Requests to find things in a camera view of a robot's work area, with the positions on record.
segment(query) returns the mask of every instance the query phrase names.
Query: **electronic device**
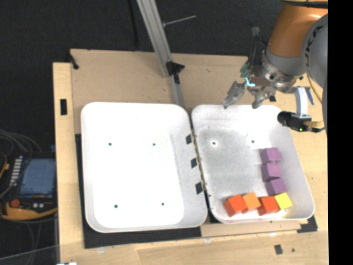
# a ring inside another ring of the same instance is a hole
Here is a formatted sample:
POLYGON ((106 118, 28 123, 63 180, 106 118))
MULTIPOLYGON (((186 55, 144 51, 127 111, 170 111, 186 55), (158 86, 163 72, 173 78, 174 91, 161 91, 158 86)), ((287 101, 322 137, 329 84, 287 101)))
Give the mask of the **electronic device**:
POLYGON ((20 153, 1 178, 1 216, 32 220, 57 212, 54 152, 20 153))

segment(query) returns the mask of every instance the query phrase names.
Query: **red-orange block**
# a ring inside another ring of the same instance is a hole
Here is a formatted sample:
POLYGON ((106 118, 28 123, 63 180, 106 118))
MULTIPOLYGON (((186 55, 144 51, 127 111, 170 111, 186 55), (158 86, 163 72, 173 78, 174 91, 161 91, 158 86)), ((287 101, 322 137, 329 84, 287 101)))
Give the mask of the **red-orange block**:
POLYGON ((229 217, 247 209, 247 204, 241 194, 228 198, 223 205, 226 208, 229 217))
POLYGON ((277 201, 273 195, 268 197, 260 197, 261 206, 258 208, 259 215, 272 214, 278 212, 280 209, 278 207, 277 201))
POLYGON ((254 192, 243 195, 243 199, 247 205, 247 209, 243 210, 243 213, 254 210, 261 206, 260 200, 254 192))

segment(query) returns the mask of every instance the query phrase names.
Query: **purple block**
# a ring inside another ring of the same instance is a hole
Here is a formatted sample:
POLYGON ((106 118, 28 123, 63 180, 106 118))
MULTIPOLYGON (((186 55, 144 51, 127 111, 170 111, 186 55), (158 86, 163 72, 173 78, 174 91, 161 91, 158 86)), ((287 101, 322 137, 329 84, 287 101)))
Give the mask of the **purple block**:
POLYGON ((265 148, 260 152, 260 157, 263 164, 269 162, 278 162, 282 160, 281 154, 277 147, 265 148))
POLYGON ((282 178, 272 179, 266 182, 265 187, 269 195, 276 195, 282 192, 287 192, 287 187, 282 178))
POLYGON ((262 165, 261 172, 263 175, 263 181, 265 182, 281 177, 281 167, 278 163, 267 163, 262 165))

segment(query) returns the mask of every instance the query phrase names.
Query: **black mat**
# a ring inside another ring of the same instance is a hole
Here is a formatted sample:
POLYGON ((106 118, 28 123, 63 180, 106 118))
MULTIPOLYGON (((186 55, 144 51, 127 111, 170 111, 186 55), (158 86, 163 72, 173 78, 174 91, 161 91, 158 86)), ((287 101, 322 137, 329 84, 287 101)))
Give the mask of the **black mat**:
POLYGON ((189 239, 201 236, 200 227, 188 229, 156 230, 156 231, 136 231, 120 233, 101 233, 93 230, 85 219, 84 195, 83 195, 83 176, 82 176, 82 149, 81 134, 75 135, 77 151, 77 167, 79 179, 79 192, 81 197, 81 211, 84 247, 94 248, 101 246, 123 245, 127 243, 169 241, 179 239, 189 239))

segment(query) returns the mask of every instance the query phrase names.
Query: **yellow block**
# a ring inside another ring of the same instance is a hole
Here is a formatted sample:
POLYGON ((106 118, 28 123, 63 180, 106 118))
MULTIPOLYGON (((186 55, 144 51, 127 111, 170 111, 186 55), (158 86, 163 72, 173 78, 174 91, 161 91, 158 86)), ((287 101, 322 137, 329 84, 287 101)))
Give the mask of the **yellow block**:
POLYGON ((286 192, 275 195, 275 199, 281 210, 293 206, 293 203, 286 192))

